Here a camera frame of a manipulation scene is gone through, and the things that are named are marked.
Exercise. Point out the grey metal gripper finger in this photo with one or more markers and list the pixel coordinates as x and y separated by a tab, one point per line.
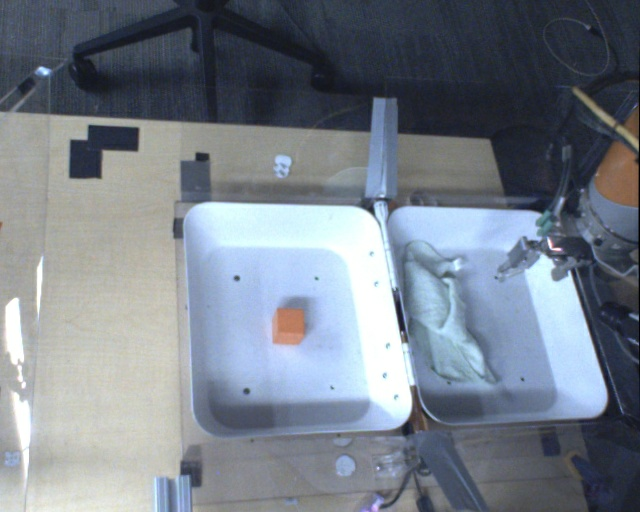
520	255
564	269

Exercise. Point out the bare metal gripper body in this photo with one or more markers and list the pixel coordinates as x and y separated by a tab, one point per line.
570	245

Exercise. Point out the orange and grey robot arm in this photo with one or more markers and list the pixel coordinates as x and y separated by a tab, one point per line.
617	165

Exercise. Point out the white plastic tray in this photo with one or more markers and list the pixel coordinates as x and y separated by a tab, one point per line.
300	280
530	340

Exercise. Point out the pale green cloth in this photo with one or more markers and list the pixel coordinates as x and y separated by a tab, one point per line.
440	320

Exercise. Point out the orange cube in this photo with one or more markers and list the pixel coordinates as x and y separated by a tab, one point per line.
288	326

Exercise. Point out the pale wood board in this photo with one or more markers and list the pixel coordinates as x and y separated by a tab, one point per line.
280	472

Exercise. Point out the black office chair base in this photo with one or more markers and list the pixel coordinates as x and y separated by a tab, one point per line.
205	45

